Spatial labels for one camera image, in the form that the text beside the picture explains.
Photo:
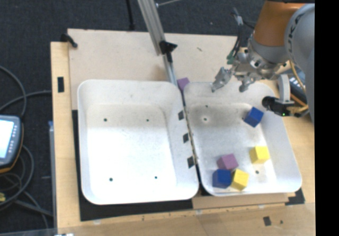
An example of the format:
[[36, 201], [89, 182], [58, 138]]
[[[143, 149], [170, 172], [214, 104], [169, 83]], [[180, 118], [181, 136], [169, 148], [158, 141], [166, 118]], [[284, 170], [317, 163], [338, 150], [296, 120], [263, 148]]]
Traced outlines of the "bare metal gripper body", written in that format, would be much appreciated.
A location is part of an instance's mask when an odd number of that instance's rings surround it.
[[240, 81], [275, 80], [279, 65], [270, 63], [257, 52], [237, 52], [228, 56], [231, 73]]

